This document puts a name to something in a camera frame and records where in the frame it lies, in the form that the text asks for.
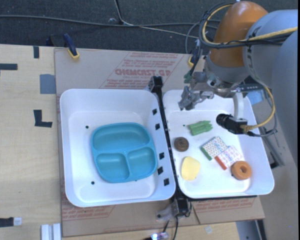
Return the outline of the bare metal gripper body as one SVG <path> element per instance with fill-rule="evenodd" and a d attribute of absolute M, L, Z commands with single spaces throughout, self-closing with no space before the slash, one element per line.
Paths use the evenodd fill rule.
<path fill-rule="evenodd" d="M 233 92 L 241 83 L 222 80 L 212 72 L 196 71 L 192 74 L 189 84 L 193 92 L 213 92 L 220 97 L 232 97 Z"/>

